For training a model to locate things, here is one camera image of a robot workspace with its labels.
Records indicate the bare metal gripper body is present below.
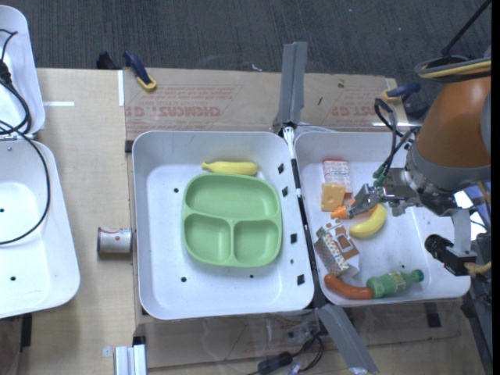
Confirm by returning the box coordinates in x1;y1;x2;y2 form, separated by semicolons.
376;167;459;217

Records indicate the orange carrot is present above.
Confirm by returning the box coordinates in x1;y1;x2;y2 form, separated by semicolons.
330;198;377;220

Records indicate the yellow banana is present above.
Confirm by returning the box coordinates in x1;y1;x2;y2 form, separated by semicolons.
201;159;259;177
348;202;388;240

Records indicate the yellow cheese wedge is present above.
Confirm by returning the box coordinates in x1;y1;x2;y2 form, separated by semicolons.
320;182;347;213

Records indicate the orange and white carton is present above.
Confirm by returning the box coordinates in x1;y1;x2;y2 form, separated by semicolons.
322;159;354;195

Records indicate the brown patterned white carton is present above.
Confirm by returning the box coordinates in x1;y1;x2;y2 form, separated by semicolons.
312;220;361;279

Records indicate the white plastic tray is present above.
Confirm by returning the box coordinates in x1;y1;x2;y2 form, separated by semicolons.
293;130;472;309
131;130;316;321
0;138;81;320
0;4;46;137

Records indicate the red sausage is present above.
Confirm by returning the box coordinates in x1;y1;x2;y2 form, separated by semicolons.
323;273;374;301

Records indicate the green bottle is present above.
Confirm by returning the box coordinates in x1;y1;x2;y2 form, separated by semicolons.
365;268;425;300

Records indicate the green divided plate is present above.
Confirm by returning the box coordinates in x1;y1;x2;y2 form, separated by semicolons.
180;172;284;269

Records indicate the brown cardboard board red print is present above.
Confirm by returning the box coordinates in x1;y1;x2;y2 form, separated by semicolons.
123;66;471;370

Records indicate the white and orange can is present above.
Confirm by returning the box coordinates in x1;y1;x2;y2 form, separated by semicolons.
97;226;134;255

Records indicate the black cylinder on white bracket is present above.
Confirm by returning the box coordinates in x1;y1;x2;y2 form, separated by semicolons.
424;199;480;277

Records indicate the black block with thin wires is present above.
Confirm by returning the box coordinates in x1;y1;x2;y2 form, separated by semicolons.
257;351;295;375

